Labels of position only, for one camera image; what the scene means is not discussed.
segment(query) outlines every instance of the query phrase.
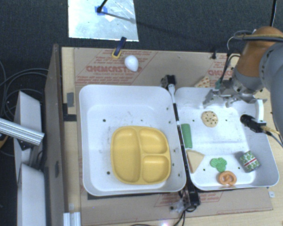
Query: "black connector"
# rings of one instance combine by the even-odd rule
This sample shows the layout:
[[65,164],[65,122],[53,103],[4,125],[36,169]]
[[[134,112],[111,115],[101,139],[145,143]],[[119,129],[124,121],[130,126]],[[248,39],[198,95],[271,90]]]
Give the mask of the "black connector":
[[176,78],[175,75],[166,75],[160,81],[161,87],[167,89],[168,85],[173,84],[176,85]]
[[240,121],[243,125],[247,126],[256,133],[264,132],[261,127],[266,126],[266,122],[261,122],[261,123],[256,122],[254,117],[245,114],[240,117]]

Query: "cardboard sheet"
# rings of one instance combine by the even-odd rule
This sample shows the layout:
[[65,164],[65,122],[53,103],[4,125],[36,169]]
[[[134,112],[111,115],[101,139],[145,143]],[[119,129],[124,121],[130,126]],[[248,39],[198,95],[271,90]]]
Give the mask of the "cardboard sheet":
[[[210,53],[123,50],[121,57],[115,60],[111,58],[111,53],[112,49],[74,48],[75,90],[68,92],[78,95],[80,89],[89,83],[159,86],[160,80],[166,74],[176,76],[177,88],[194,86],[204,76],[208,76],[210,85],[214,86],[226,59],[225,54],[217,54],[217,59],[214,60]],[[131,54],[137,56],[140,62],[136,73],[128,71],[124,65],[125,56]],[[231,73],[229,68],[226,78]],[[80,134],[78,126],[76,136],[79,145]],[[177,193],[108,198],[88,196],[82,184],[82,153],[81,147],[78,148],[82,225],[114,225],[178,217],[177,213],[170,210],[170,205],[179,200]],[[187,214],[187,217],[265,211],[273,208],[266,188],[205,192],[200,193],[200,200],[201,205],[195,212]]]

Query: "gray carpet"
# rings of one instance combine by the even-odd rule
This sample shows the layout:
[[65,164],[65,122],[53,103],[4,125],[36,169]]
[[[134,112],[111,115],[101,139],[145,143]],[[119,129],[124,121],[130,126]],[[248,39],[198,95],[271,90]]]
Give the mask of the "gray carpet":
[[[283,0],[277,1],[274,27],[283,31]],[[126,48],[226,52],[226,42],[235,31],[269,25],[273,0],[134,0],[134,4],[140,41],[127,42]],[[0,0],[0,59],[7,76],[28,68],[48,68],[54,43],[116,45],[114,41],[68,38],[67,19],[67,0]],[[241,49],[243,42],[231,42],[231,46]],[[30,76],[14,83],[11,91],[41,91],[43,87],[42,78]],[[3,150],[13,153],[12,143],[6,143]],[[16,225],[14,175],[13,158],[0,153],[0,226]]]

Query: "green cylinder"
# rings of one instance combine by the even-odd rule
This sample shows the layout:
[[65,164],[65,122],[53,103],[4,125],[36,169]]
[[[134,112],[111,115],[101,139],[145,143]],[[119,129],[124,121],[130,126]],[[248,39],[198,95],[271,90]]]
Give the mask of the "green cylinder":
[[185,148],[193,148],[191,127],[189,124],[181,124],[181,132],[183,134],[183,142]]

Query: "white egg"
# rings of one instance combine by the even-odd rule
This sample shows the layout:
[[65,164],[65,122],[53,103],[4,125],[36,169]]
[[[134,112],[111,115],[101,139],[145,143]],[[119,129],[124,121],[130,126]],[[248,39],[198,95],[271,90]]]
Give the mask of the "white egg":
[[129,55],[125,58],[125,65],[129,70],[136,72],[138,69],[138,60],[134,55]]

